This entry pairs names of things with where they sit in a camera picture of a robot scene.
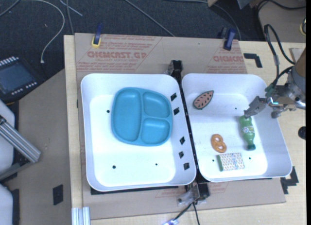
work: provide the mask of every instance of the toy bottle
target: toy bottle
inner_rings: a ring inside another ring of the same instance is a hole
[[[255,130],[252,124],[252,118],[246,118],[244,115],[239,118],[243,139],[247,142],[247,150],[256,149],[254,145]]]

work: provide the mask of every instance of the black surface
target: black surface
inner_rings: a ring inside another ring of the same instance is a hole
[[[37,1],[21,1],[0,17],[0,59],[9,56],[25,58],[38,73],[50,78],[64,68],[63,35],[69,35],[71,31],[66,7],[60,0],[45,1],[59,7],[66,18],[62,33],[44,54],[45,64],[40,63],[41,52],[59,31],[62,17],[52,6]],[[217,38],[223,27],[234,27],[228,15],[216,6],[208,8],[207,4],[164,0],[130,1],[175,36]],[[0,13],[12,3],[0,0]],[[242,40],[263,40],[254,9],[246,6],[240,10],[237,0],[218,0],[216,4],[234,18]],[[170,36],[123,0],[69,0],[69,5],[83,15],[70,13],[77,33],[95,33],[97,24],[102,22],[106,34]]]

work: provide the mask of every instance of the yellow object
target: yellow object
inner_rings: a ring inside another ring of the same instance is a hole
[[[95,39],[95,37],[92,38],[92,43],[91,43],[91,45],[92,45],[93,48],[98,48],[98,47],[100,46],[100,44],[101,44],[102,39],[99,38],[98,44],[94,44],[94,39]]]

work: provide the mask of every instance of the pretzel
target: pretzel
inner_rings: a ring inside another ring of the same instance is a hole
[[[213,134],[210,140],[212,147],[219,153],[224,153],[227,150],[227,146],[224,143],[223,137],[219,134]]]

